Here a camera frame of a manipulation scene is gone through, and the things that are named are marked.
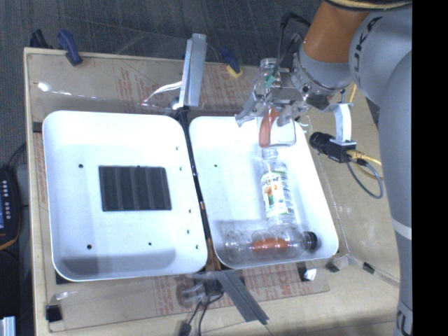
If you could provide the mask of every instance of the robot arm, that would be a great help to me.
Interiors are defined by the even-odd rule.
[[[379,145],[384,182],[400,259],[400,300],[394,336],[412,335],[411,70],[412,0],[324,0],[289,71],[272,59],[262,73],[239,125],[262,118],[260,146],[270,145],[274,123],[297,120],[312,107],[336,117],[336,137],[314,134],[310,144],[347,161],[350,104],[330,103],[354,82],[380,108]]]

